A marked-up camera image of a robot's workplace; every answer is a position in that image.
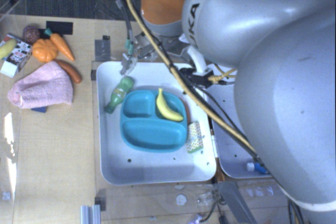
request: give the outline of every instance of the blue object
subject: blue object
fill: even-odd
[[[269,174],[269,172],[263,166],[261,166],[260,163],[247,163],[246,168],[250,172],[258,171],[261,174]]]
[[[168,106],[183,116],[183,121],[165,119],[156,108],[155,90],[135,90],[126,95],[121,108],[120,131],[130,147],[148,152],[172,152],[187,139],[187,116],[183,102],[164,92]]]
[[[46,113],[47,112],[47,106],[41,106],[40,108],[33,108],[31,110]]]

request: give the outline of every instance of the gray robot arm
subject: gray robot arm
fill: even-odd
[[[185,0],[182,27],[206,59],[238,68],[245,135],[311,223],[332,223],[335,0]]]

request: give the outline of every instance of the green bottle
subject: green bottle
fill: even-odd
[[[133,88],[134,81],[130,77],[123,77],[111,94],[111,101],[105,106],[105,112],[112,114],[115,107],[121,104],[126,94]]]

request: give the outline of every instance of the small box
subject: small box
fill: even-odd
[[[15,74],[19,73],[26,62],[29,60],[31,53],[31,45],[23,42],[22,40],[7,34],[3,41],[0,43],[0,47],[4,45],[9,39],[14,38],[17,40],[16,47],[12,52],[4,58],[5,62],[0,70],[2,74],[6,76],[13,77]]]

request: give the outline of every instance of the toy carrot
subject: toy carrot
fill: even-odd
[[[56,47],[58,48],[60,52],[62,52],[71,61],[75,60],[68,44],[59,34],[51,32],[50,28],[47,28],[44,31],[44,34],[50,36],[50,40],[56,45]]]

